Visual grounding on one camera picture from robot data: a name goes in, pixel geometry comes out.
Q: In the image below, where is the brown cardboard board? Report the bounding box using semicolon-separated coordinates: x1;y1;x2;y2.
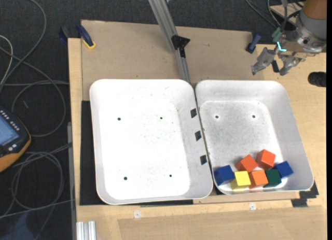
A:
80;19;299;205

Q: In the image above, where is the yellow cube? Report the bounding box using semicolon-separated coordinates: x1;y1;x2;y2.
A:
230;170;252;191

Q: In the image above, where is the black cylinder on white bracket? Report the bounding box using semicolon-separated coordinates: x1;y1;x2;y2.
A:
307;71;327;88

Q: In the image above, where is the blue cube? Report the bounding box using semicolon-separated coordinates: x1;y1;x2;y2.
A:
274;161;295;178
213;164;236;186

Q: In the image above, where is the red orange cube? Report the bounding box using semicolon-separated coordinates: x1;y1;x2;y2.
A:
256;149;276;171
234;154;259;173

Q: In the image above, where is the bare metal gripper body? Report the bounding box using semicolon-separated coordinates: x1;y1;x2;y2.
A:
278;26;327;61

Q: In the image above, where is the green cube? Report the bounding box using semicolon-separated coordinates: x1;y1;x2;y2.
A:
262;168;282;188

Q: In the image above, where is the white plastic tray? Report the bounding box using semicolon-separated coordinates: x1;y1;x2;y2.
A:
194;79;315;196
89;78;214;206

